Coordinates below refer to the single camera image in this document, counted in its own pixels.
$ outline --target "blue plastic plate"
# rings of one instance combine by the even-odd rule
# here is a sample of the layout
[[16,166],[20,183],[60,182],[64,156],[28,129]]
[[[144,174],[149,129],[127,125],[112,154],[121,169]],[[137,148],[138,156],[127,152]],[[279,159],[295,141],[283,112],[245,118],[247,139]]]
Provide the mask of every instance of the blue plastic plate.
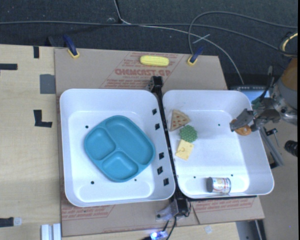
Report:
[[91,161],[112,181],[126,182],[155,158],[155,146],[129,118],[115,115],[94,127],[84,139]]

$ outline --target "cardboard sheet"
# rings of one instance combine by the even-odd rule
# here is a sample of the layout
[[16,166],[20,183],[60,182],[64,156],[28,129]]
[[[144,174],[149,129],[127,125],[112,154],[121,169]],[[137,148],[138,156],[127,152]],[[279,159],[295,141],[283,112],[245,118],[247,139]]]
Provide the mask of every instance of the cardboard sheet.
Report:
[[[60,95],[72,88],[146,89],[151,76],[162,76],[163,93],[169,90],[226,90],[220,61],[217,56],[201,55],[194,66],[189,66],[189,54],[78,50],[80,57],[76,59],[66,48],[54,50],[62,235],[161,229],[166,222],[156,219],[156,211],[165,208],[169,200],[88,208],[69,203],[64,193]],[[142,55],[165,56],[170,63],[167,67],[142,65],[139,62]],[[263,218],[259,197],[205,200],[192,202],[190,216],[178,220],[177,227]]]

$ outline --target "food can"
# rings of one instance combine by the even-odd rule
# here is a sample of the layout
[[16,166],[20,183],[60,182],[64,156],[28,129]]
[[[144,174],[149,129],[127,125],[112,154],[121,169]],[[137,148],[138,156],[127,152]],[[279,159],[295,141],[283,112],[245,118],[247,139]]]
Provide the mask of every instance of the food can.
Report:
[[229,178],[209,177],[206,179],[206,190],[209,193],[228,194],[231,190]]

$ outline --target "yellow corn toy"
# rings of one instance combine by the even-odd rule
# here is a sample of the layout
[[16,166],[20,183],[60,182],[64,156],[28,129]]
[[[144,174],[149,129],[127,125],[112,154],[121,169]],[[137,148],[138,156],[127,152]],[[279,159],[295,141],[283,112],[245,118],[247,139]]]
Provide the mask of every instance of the yellow corn toy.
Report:
[[140,57],[140,63],[149,66],[166,67],[169,65],[169,59],[163,56],[143,55]]

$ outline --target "wire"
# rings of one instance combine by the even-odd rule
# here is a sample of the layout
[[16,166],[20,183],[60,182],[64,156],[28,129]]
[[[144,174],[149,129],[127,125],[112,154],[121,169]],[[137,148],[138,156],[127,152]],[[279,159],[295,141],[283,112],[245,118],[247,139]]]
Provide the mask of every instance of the wire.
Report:
[[[162,26],[145,26],[145,25],[144,25],[144,26],[141,26],[141,27],[149,27],[149,28],[158,28],[158,29],[173,30],[173,31],[178,31],[178,32],[181,32],[181,33],[188,34],[188,32],[186,32],[186,31],[179,30],[179,29],[175,29],[175,28],[170,28],[170,27],[162,27]],[[197,37],[197,38],[199,38],[198,40],[204,40],[204,41],[206,41],[206,42],[212,44],[213,46],[217,47],[218,49],[220,49],[220,50],[221,50],[221,51],[229,58],[230,62],[231,62],[232,65],[234,66],[235,71],[237,72],[237,74],[238,74],[238,76],[239,76],[239,78],[240,78],[240,80],[241,80],[241,83],[242,83],[243,85],[245,84],[245,82],[244,82],[244,80],[243,80],[243,78],[242,78],[242,76],[241,76],[241,74],[240,74],[240,71],[239,71],[237,65],[235,64],[234,60],[230,57],[230,55],[229,55],[224,49],[222,49],[220,46],[218,46],[218,45],[215,44],[214,42],[212,42],[212,41],[206,39],[206,37],[208,37],[209,34],[206,35],[206,36],[198,36],[198,35],[196,35],[196,34],[191,33],[191,35],[192,35],[192,36],[195,36],[195,37]]]
[[[180,29],[176,28],[170,28],[170,27],[163,27],[163,26],[185,26],[188,27],[190,26],[188,23],[128,23],[125,21],[126,24],[122,23],[97,23],[97,22],[78,22],[78,21],[61,21],[61,20],[21,20],[21,21],[5,21],[5,22],[0,22],[0,25],[20,25],[20,24],[64,24],[64,25],[83,25],[83,26],[103,26],[103,27],[147,27],[147,28],[157,28],[157,29],[166,29],[166,30],[173,30],[173,31],[178,31],[181,33],[185,33],[191,36],[198,37],[200,39],[203,39],[201,36],[195,35],[193,33],[189,33],[188,31],[183,31]],[[258,38],[233,31],[227,28],[223,27],[218,27],[218,26],[211,26],[211,25],[204,25],[204,24],[192,24],[191,27],[202,27],[202,28],[210,28],[210,29],[216,29],[216,30],[221,30],[221,31],[226,31],[229,33],[233,33],[245,38],[252,39],[256,42],[259,42],[261,44],[264,44],[276,51],[279,49],[269,43],[266,43]]]
[[170,230],[170,233],[169,233],[168,237],[167,237],[165,240],[168,240],[168,239],[170,238],[172,232],[174,231],[174,228],[176,227],[176,224],[177,224],[177,216],[174,216],[174,223],[173,223],[173,226],[172,226],[172,228],[171,228],[171,230]]
[[[238,17],[242,17],[242,18],[245,18],[245,19],[253,20],[253,21],[256,21],[256,22],[261,22],[261,23],[268,24],[268,25],[275,26],[275,27],[287,28],[287,29],[297,29],[296,26],[289,26],[289,25],[277,24],[277,23],[266,21],[266,20],[262,20],[262,19],[258,19],[258,18],[246,16],[246,15],[243,15],[243,14],[235,13],[235,12],[229,12],[229,11],[207,11],[207,12],[204,12],[204,13],[201,13],[201,14],[197,15],[192,20],[192,22],[189,25],[188,33],[191,33],[191,29],[192,29],[193,26],[197,26],[195,24],[195,22],[196,22],[197,19],[199,19],[199,18],[201,18],[203,16],[206,16],[206,15],[209,15],[209,14],[226,14],[226,15],[238,16]],[[260,42],[260,43],[262,43],[264,45],[267,45],[267,46],[269,46],[269,47],[271,47],[271,48],[273,48],[275,50],[279,50],[277,47],[272,46],[270,44],[267,44],[267,43],[265,43],[265,42],[263,42],[263,41],[261,41],[261,40],[259,40],[257,38],[254,38],[252,36],[248,36],[248,35],[245,35],[245,34],[242,34],[242,33],[236,32],[236,31],[232,31],[232,30],[229,30],[229,29],[221,28],[221,27],[214,27],[214,28],[219,29],[219,30],[224,30],[224,31],[227,31],[227,32],[230,32],[230,33],[234,33],[234,34],[246,37],[246,38],[250,38],[250,39],[258,41],[258,42]],[[189,45],[189,49],[190,49],[191,54],[194,54],[189,34],[188,34],[188,45]]]
[[168,219],[168,221],[167,221],[166,224],[164,225],[164,228],[162,229],[162,231],[165,231],[165,230],[167,229],[167,226],[168,226],[169,222],[170,222],[170,219]]
[[184,215],[184,216],[185,217],[189,217],[190,213],[191,213],[191,210],[192,210],[192,204],[191,204],[191,202],[189,202],[189,212],[186,215]]
[[117,3],[117,0],[113,0],[113,2],[114,2],[114,6],[115,6],[115,9],[116,9],[116,13],[118,14],[119,19],[120,19],[123,23],[125,23],[125,24],[130,24],[130,23],[126,22],[126,21],[121,17],[121,14],[120,14],[120,10],[119,10],[119,6],[118,6],[118,3]]

